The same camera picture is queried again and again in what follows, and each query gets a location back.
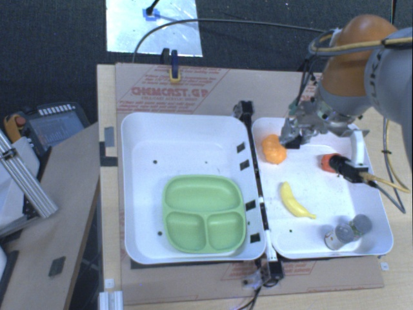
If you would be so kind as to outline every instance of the yellow cable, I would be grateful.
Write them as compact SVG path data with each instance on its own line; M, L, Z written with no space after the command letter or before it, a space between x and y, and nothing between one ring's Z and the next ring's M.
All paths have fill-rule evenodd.
M388 142L388 139L389 139L389 136L388 136L388 126L390 125L389 123L390 123L390 120L388 119L387 122L386 122L386 138L387 138L387 142ZM394 168L393 168L392 161L391 161L391 159L390 159L390 155L387 156L387 160L388 160L388 166L390 167L390 170L392 171L392 174L393 174L394 179L396 179L396 180L398 181L398 183L400 184L400 186L408 189L408 187L399 179L398 175L396 174L396 172L395 172L395 170L394 170Z
M405 188L405 187L402 187L402 186L399 186L399 185L397 185L397 184L395 184L395 183L392 183L391 181L388 181L388 180L386 180L386 179L379 178L379 177L377 177L377 176L375 176L375 175L373 175L373 174L370 174L370 173L368 173L368 172L360 172L359 174L360 174L360 176L361 176L364 180L366 180L366 181L378 181L378 182L384 183L384 184L386 184L386 185L388 185L388 186L391 186L391 187L393 187L393 188L395 188L395 189L398 189L399 191L402 191L402 192L405 192L405 193L410 193L410 190L409 190L409 189L407 189L407 188Z
M322 37L320 39L320 42L323 42L324 40L327 40L330 38L331 35L327 35L325 37ZM341 52L344 50L350 50L350 49L355 49L355 48L370 48L374 49L380 46L384 45L399 45L399 44L405 44L405 43L413 43L413 37L404 37L404 38L396 38L396 39L385 39L384 41L382 40L375 40L375 41L365 41L362 43L353 43L353 44L347 44L343 46L333 46L333 47L324 47L324 48L318 48L315 43L312 43L311 49L315 52Z

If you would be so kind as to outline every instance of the wooden table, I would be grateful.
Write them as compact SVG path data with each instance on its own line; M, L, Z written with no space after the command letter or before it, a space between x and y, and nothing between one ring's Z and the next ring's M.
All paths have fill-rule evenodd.
M284 91L296 93L297 74L291 72L274 72L276 79L284 84ZM293 79L290 88L288 79ZM116 134L116 69L113 65L99 65L97 68L98 101L99 101L99 140L105 141L105 132ZM287 111L288 101L281 102ZM264 116L271 116L272 102L262 106ZM382 150L383 118L372 108L364 118L357 122L362 129L370 129L365 138L370 161L378 176L387 178ZM106 147L106 156L116 157L116 136L112 146ZM407 184L412 184L412 173L407 162L400 127L390 124L389 148L393 152L392 161L398 175ZM116 167L101 168L102 194L102 228L103 228L103 275L111 278L113 285L107 285L105 291L121 290L121 264L119 239L119 197ZM261 296L257 299L255 309L411 309L413 304L413 246L412 246L412 195L401 194L407 213L400 213L386 198L383 203L394 235L393 249L379 259L384 270L382 272L384 289L364 289L358 291L337 291L327 293L288 294L277 296ZM143 304L125 306L128 310L140 309L236 309L248 299L229 298L220 300L203 300L196 302L173 302L167 304Z
M59 210L5 245L18 251L1 309L68 309L95 213L99 181L97 124L52 149L41 185ZM62 271L50 276L54 260Z

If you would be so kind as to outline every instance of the green plate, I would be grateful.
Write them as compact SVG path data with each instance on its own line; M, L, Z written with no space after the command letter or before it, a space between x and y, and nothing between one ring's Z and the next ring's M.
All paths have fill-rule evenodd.
M245 239L243 197L228 178L172 178L163 189L162 206L166 235L180 251L224 253L237 249Z

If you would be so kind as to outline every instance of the black tape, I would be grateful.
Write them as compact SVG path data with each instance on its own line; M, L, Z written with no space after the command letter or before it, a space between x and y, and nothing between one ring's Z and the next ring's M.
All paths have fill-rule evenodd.
M53 260L50 270L49 276L56 276L63 272L63 267L65 266L66 256L62 256Z
M261 216L263 218L264 230L268 230L270 227L268 226L268 218L267 218L267 211L265 210L265 204L260 203L259 208L261 209Z
M250 166L250 161L246 160L246 161L241 162L241 163L239 164L239 170L242 171L242 170L248 168L249 166Z
M104 141L99 142L99 152L101 157L101 167L117 167L117 157L106 156L106 146Z
M237 146L237 153L242 152L245 149L245 142L242 142Z
M250 243L258 242L261 241L261 237L259 236L259 233L251 234L250 235Z
M251 210L253 208L256 208L256 201L255 200L249 201L245 204L245 211Z

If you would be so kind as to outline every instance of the toy banana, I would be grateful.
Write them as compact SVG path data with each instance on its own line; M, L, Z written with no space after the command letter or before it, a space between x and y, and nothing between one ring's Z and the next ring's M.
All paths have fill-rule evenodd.
M316 219L315 214L310 214L294 197L290 184L286 181L281 185L281 199L285 207L296 217L310 217Z

